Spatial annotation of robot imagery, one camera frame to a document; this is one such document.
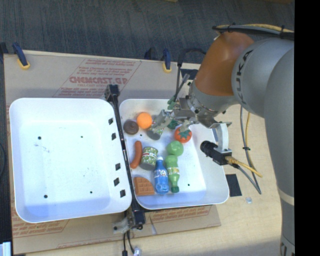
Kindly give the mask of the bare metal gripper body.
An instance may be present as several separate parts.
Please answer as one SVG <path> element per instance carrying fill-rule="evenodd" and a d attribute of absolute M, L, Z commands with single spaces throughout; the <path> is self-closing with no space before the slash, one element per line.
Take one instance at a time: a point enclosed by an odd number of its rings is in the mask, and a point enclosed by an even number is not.
<path fill-rule="evenodd" d="M 179 98 L 173 108 L 172 116 L 177 121 L 201 124 L 211 129 L 219 122 L 215 117 L 224 113 L 232 105 L 232 97 L 189 97 Z"/>

